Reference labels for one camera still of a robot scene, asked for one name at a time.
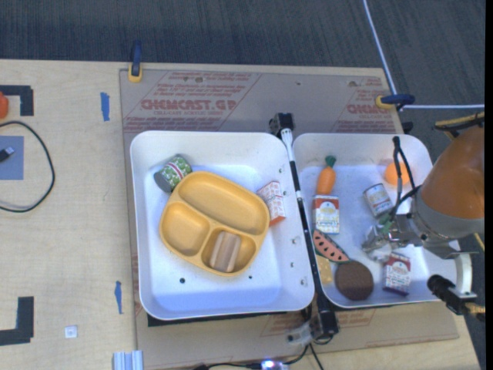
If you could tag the yellow divided plate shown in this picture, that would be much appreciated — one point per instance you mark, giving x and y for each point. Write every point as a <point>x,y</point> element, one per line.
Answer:
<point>219,199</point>

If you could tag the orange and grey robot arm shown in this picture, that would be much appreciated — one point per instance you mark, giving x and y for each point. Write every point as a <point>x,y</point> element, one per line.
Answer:
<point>456,175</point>

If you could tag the white and orange can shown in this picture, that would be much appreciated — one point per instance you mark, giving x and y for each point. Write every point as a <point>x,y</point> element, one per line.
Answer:
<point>377,199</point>

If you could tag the brown cardboard board, red print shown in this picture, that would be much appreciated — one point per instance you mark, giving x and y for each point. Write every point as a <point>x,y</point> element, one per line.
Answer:
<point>246,98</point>

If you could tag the brown round biscuit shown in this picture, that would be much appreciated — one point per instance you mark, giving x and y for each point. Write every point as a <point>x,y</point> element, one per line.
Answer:
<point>353,280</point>

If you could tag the red watermelon slice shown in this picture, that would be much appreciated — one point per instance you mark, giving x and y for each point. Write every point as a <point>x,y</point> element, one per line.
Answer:
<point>329,249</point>

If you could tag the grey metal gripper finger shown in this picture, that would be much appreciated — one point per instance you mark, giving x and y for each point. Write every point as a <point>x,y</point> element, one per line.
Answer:
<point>373,239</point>
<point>382,253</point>

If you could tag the white plastic tray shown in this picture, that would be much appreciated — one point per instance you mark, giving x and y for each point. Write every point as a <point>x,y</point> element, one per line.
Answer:
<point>358,156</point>
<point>231,295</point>

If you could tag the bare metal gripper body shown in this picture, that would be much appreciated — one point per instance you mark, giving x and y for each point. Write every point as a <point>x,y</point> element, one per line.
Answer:
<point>406,229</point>

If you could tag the tan hot dog bun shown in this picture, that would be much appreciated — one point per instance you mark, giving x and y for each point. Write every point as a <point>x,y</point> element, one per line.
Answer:
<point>225,251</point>

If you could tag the orange and white carton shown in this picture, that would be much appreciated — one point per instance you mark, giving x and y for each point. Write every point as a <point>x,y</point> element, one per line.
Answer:
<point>326,214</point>
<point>274,202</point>

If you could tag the orange rounded object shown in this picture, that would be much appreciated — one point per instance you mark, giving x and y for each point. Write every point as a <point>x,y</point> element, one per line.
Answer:
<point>3,105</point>

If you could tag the yellow cheese slice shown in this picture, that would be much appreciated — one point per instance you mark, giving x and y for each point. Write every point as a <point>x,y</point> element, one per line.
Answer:
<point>324,270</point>

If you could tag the red and white carton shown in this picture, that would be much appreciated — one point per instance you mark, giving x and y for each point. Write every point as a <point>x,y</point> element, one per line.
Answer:
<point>396,274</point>

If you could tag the orange ball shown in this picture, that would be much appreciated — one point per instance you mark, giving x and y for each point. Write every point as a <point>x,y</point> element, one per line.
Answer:
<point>392,173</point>

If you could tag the green and white can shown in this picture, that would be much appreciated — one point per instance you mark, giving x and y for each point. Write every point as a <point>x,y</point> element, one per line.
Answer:
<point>174,172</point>

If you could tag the black cylinder on white bracket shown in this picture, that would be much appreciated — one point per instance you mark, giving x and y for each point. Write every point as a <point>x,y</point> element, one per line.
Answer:
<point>448,291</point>

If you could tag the orange carrot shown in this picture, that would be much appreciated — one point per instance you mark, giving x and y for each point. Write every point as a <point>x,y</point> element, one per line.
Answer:
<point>326,179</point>

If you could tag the thin black and white rod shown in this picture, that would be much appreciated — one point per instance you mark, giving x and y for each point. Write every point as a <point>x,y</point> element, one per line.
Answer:
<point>299,199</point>

